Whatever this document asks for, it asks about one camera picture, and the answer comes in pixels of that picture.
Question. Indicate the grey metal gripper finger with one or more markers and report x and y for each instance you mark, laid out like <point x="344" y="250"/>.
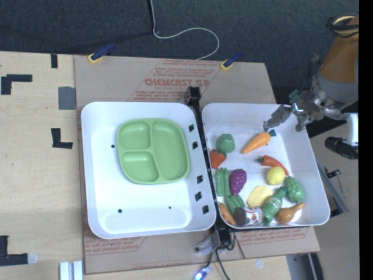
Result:
<point x="277" y="118"/>
<point x="302" y="122"/>

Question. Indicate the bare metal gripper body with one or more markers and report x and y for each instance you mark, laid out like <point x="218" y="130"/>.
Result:
<point x="319" y="106"/>

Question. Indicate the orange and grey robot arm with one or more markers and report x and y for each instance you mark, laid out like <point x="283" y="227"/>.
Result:
<point x="341" y="54"/>

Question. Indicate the white plastic tray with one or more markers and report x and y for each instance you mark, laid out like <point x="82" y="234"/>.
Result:
<point x="145" y="209"/>
<point x="247" y="118"/>

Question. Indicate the thick orange carrot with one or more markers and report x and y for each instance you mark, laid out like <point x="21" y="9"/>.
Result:
<point x="256" y="142"/>

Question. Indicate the thin red-orange carrot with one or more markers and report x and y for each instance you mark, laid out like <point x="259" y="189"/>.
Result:
<point x="271" y="161"/>

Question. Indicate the green bell pepper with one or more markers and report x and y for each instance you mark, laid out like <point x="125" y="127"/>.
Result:
<point x="225" y="143"/>

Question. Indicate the yellow lemon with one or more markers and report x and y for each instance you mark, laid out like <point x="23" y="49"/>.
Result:
<point x="275" y="175"/>

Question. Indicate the green grapes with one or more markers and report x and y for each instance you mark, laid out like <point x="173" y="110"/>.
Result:
<point x="295" y="189"/>

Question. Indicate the purple grapes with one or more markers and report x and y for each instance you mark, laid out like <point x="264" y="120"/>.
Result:
<point x="237" y="181"/>

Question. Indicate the thin black rod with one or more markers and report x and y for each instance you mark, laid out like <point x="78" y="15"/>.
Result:
<point x="204" y="144"/>

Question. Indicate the yellow potato chip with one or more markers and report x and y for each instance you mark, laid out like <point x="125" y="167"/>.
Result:
<point x="258" y="195"/>

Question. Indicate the green asparagus bunch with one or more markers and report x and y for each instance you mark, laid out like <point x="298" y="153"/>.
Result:
<point x="222" y="182"/>

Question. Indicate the green bottle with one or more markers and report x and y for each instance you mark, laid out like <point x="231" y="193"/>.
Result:
<point x="271" y="207"/>

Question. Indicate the orange chicken drumstick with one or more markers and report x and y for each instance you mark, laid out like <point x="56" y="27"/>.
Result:
<point x="285" y="214"/>

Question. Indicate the green bean bunch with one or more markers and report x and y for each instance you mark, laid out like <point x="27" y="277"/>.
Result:
<point x="234" y="201"/>

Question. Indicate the white can red print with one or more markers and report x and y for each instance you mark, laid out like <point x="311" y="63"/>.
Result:
<point x="254" y="216"/>

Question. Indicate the dark brown mushroom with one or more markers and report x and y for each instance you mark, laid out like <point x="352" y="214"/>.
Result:
<point x="240" y="216"/>

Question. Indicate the orange bread roll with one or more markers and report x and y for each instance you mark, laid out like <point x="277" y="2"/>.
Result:
<point x="226" y="213"/>

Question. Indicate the green divided plate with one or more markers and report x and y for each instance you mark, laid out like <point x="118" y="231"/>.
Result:
<point x="163" y="144"/>

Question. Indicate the brown cardboard board red print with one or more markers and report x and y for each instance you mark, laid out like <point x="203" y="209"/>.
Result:
<point x="116" y="77"/>

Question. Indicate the black cylinder on white bracket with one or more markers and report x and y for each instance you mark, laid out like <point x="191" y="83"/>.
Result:
<point x="341" y="147"/>

